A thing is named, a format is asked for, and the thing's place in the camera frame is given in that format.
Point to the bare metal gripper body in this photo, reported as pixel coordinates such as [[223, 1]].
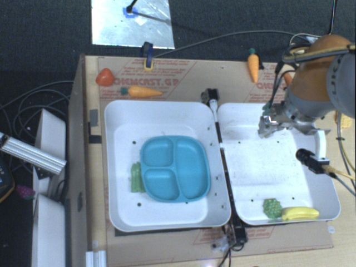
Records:
[[289, 117]]

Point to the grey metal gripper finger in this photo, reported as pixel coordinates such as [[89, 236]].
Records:
[[265, 131], [267, 120]]

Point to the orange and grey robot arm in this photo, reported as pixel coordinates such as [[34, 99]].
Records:
[[314, 74]]

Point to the white plastic tray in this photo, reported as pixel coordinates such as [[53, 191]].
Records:
[[264, 165], [167, 115]]

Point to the orange carrot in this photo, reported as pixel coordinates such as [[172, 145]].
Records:
[[288, 79], [144, 91], [253, 65]]

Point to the thin black and white rod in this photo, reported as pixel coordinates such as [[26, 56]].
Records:
[[222, 146]]

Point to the yellow toy biscuit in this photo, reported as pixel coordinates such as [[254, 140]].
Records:
[[345, 121]]

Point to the green toy grapes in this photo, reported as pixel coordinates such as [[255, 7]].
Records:
[[272, 208]]

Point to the yellow banana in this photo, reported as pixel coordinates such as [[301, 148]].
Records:
[[300, 213]]

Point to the blue divided plate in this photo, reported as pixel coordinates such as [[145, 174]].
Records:
[[175, 168]]

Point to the brown cardboard board red print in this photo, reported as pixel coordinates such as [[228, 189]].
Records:
[[178, 76]]

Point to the green toy asparagus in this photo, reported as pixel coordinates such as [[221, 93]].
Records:
[[135, 179]]

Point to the purple toy grapes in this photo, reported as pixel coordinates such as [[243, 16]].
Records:
[[25, 192]]

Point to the black cylinder on white bracket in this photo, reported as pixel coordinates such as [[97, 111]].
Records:
[[311, 160]]

